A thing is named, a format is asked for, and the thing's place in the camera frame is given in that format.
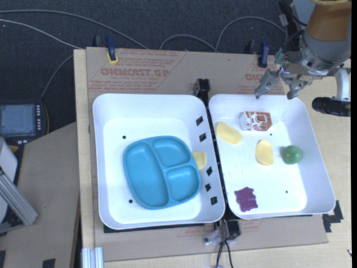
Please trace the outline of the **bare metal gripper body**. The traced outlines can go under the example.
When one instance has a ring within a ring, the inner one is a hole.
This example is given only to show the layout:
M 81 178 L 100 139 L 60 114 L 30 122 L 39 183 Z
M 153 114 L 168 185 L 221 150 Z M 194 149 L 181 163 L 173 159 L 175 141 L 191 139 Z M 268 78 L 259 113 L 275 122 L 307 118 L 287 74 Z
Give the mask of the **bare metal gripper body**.
M 340 63 L 331 63 L 320 59 L 310 51 L 288 51 L 281 61 L 281 78 L 297 79 L 307 76 L 314 79 L 322 79 L 333 76 Z

